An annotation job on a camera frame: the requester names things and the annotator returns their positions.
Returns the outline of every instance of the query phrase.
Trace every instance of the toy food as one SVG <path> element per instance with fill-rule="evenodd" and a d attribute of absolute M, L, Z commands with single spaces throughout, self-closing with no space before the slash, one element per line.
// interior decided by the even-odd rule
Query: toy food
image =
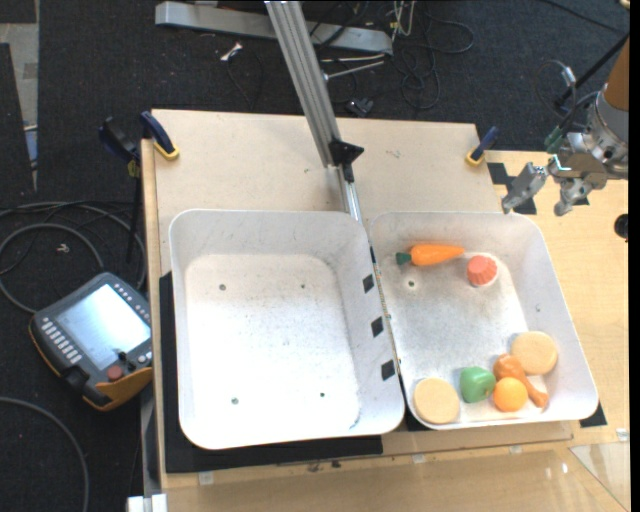
<path fill-rule="evenodd" d="M 437 377 L 418 382 L 413 392 L 413 404 L 418 416 L 434 424 L 450 423 L 460 411 L 460 399 L 455 388 Z"/>
<path fill-rule="evenodd" d="M 493 403 L 503 412 L 519 411 L 528 399 L 527 388 L 515 377 L 503 377 L 493 388 Z"/>
<path fill-rule="evenodd" d="M 523 332 L 516 336 L 509 352 L 518 358 L 528 375 L 549 373 L 558 361 L 555 342 L 551 336 L 540 331 Z"/>
<path fill-rule="evenodd" d="M 396 253 L 396 262 L 402 265 L 411 262 L 417 266 L 435 265 L 455 258 L 464 252 L 464 248 L 456 245 L 416 244 L 411 251 Z"/>
<path fill-rule="evenodd" d="M 470 366 L 460 373 L 460 393 L 467 403 L 484 400 L 491 394 L 495 385 L 495 375 L 485 368 Z"/>
<path fill-rule="evenodd" d="M 495 281 L 498 265 L 489 256 L 478 254 L 467 263 L 467 279 L 473 286 L 486 286 Z"/>
<path fill-rule="evenodd" d="M 536 407 L 544 407 L 547 405 L 549 395 L 542 391 L 538 391 L 533 384 L 529 382 L 529 379 L 527 379 L 517 357 L 514 357 L 511 354 L 502 354 L 493 364 L 493 374 L 496 376 L 498 381 L 505 377 L 515 377 L 524 384 L 529 398 L 531 398 L 531 401 L 536 405 Z"/>

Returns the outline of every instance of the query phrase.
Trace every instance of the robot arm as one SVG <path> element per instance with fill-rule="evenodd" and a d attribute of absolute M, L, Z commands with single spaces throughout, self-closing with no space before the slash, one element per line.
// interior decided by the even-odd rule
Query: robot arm
<path fill-rule="evenodd" d="M 575 80 L 570 70 L 565 75 L 568 83 Z M 603 189 L 609 179 L 628 179 L 629 38 L 589 108 L 582 132 L 563 133 L 557 128 L 547 139 L 551 157 L 546 166 L 525 165 L 502 199 L 505 212 L 533 197 L 549 176 L 560 185 L 560 200 L 554 207 L 558 216 L 571 211 L 592 190 Z"/>

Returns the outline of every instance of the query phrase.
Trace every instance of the wooden table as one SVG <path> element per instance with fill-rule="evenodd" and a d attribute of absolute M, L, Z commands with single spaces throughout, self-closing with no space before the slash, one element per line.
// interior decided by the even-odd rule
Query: wooden table
<path fill-rule="evenodd" d="M 630 428 L 628 245 L 613 231 L 617 216 L 628 212 L 626 182 L 610 182 L 591 194 L 590 206 L 564 217 L 553 214 L 559 190 L 548 183 L 535 198 L 538 214 L 532 216 L 547 242 L 607 425 L 553 422 L 430 432 L 399 427 L 382 436 L 379 457 L 166 473 L 158 278 L 170 270 L 171 219 L 189 208 L 343 206 L 336 174 L 322 168 L 304 117 L 153 114 L 181 151 L 168 162 L 149 141 L 142 143 L 153 426 L 159 484 L 170 511 L 624 510 L 611 493 L 623 503 L 630 496 L 629 443 L 619 441 Z M 365 148 L 354 163 L 365 228 L 385 211 L 501 211 L 506 189 L 492 184 L 487 164 L 464 163 L 478 144 L 475 126 L 360 119 L 339 119 L 339 126 L 345 141 Z M 487 160 L 516 175 L 528 161 L 544 165 L 547 156 L 488 152 Z M 578 452 L 600 462 L 598 476 L 608 480 L 592 476 Z"/>

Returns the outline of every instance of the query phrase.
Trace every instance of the beige round toy food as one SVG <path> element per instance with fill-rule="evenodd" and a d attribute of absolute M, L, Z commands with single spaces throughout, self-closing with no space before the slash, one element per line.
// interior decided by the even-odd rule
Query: beige round toy food
<path fill-rule="evenodd" d="M 558 361 L 558 349 L 548 334 L 540 331 L 523 332 L 511 343 L 510 353 L 518 358 L 528 375 L 544 375 L 553 370 Z"/>
<path fill-rule="evenodd" d="M 434 424 L 450 423 L 458 417 L 460 399 L 455 388 L 437 377 L 423 379 L 413 392 L 418 416 Z"/>

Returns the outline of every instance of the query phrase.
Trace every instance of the toy carrot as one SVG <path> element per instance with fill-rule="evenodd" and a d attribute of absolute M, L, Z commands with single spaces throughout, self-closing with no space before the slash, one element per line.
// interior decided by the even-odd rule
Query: toy carrot
<path fill-rule="evenodd" d="M 409 252 L 397 252 L 396 262 L 398 265 L 409 261 L 418 266 L 435 265 L 455 258 L 463 252 L 464 248 L 457 245 L 416 244 Z"/>

